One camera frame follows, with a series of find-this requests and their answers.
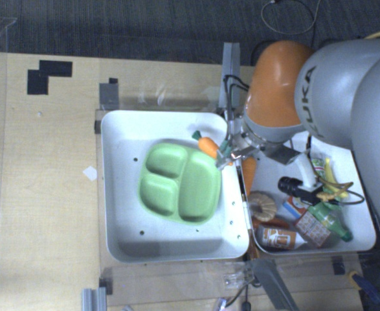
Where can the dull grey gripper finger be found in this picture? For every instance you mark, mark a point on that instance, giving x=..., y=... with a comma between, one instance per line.
x=222, y=161

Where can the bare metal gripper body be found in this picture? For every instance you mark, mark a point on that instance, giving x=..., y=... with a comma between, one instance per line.
x=248, y=142

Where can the orange carrot with green top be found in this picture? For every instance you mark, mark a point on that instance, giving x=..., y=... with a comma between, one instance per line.
x=207, y=145

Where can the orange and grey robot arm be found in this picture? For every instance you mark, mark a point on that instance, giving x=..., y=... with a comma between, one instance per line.
x=335, y=89

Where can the orange tapered toy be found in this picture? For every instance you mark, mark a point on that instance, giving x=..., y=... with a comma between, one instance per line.
x=249, y=173

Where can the green divided plate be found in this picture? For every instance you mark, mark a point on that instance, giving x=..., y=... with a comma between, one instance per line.
x=196, y=186

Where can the thin black and white rod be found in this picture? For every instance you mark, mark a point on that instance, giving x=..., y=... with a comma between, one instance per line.
x=246, y=212

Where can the green and white packet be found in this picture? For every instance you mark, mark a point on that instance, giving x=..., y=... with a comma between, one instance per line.
x=318, y=166

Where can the white carton with red print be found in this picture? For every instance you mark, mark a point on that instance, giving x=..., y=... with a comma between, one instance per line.
x=294, y=207

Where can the red-brown sausage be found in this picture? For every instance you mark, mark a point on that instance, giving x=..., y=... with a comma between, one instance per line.
x=278, y=223

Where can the yellow banana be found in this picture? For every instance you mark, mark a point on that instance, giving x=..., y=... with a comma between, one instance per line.
x=329, y=173

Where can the orange and white carton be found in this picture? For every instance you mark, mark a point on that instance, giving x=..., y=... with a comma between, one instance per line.
x=278, y=238

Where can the white plastic tray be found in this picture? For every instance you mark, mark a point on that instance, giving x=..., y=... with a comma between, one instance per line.
x=125, y=173
x=354, y=212

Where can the brown patterned carton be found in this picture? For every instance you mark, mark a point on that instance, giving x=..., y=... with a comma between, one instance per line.
x=314, y=230

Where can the green bottle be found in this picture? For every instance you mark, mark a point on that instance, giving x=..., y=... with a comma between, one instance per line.
x=330, y=222

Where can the black cylinder on white bracket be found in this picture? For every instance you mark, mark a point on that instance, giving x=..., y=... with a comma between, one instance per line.
x=301, y=190

